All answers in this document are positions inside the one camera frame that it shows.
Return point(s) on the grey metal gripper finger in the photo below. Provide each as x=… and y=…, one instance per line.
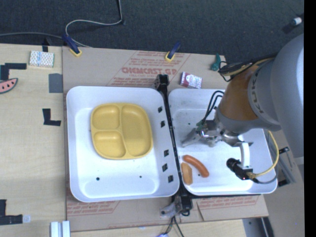
x=211, y=141
x=191, y=137

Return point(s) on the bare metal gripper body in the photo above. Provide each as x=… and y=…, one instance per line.
x=212, y=130

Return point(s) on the orange toy sausage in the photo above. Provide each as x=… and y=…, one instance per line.
x=197, y=164

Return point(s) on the brown toy bread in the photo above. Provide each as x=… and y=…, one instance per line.
x=187, y=173

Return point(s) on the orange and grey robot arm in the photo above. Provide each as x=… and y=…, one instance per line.
x=284, y=88

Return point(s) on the black cylinder on white bracket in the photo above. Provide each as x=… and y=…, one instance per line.
x=244, y=154

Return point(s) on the brown cardboard board red print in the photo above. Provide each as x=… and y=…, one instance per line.
x=103, y=68

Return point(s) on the red and white carton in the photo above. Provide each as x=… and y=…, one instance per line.
x=190, y=80

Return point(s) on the yellow divided plate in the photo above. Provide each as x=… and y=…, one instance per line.
x=133, y=130

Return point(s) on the white plastic tray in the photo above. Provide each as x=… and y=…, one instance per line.
x=222, y=181
x=81, y=157

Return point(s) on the white patterned packet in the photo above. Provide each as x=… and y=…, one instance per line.
x=41, y=59

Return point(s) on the red toy watermelon slice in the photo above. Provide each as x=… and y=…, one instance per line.
x=7, y=85

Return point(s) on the thin black rod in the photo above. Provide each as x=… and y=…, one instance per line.
x=170, y=122

